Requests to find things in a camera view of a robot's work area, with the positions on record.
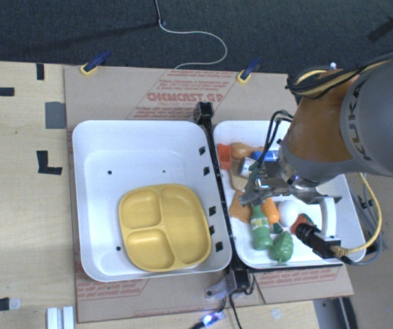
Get green plastic bottle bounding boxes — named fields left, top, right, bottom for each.
left=249, top=204, right=274, bottom=251

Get brown cardboard board red print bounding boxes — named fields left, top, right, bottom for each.
left=62, top=65, right=355, bottom=324

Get orange carrot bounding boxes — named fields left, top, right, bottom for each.
left=261, top=197, right=285, bottom=234

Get blue can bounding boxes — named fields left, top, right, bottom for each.
left=250, top=149, right=280, bottom=163

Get green grapes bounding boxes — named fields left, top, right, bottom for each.
left=269, top=230, right=295, bottom=264

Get white egg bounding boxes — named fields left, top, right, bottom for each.
left=276, top=199, right=302, bottom=228

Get yellow divided plate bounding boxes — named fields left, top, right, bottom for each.
left=117, top=183, right=213, bottom=273

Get tan biscuit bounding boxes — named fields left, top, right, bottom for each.
left=230, top=174, right=252, bottom=192

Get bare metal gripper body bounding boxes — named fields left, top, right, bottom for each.
left=252, top=160, right=322, bottom=199

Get thin black rod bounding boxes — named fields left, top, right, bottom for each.
left=203, top=121, right=249, bottom=289

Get brown toy bread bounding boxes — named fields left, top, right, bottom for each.
left=230, top=142, right=265, bottom=161

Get black cylinder on white bracket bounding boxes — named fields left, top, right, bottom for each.
left=294, top=194, right=343, bottom=259

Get white plastic tray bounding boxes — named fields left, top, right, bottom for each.
left=71, top=119, right=233, bottom=283
left=213, top=120, right=368, bottom=271

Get orange carton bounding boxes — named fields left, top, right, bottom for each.
left=216, top=143, right=233, bottom=169

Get black block with thin wires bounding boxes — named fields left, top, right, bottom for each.
left=193, top=101, right=215, bottom=127
left=229, top=265, right=256, bottom=295

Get red and green toy vegetable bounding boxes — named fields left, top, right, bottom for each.
left=290, top=212, right=318, bottom=235

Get silver can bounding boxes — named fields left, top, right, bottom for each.
left=238, top=157, right=262, bottom=178

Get orange pizza slice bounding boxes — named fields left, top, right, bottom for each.
left=229, top=191, right=254, bottom=224

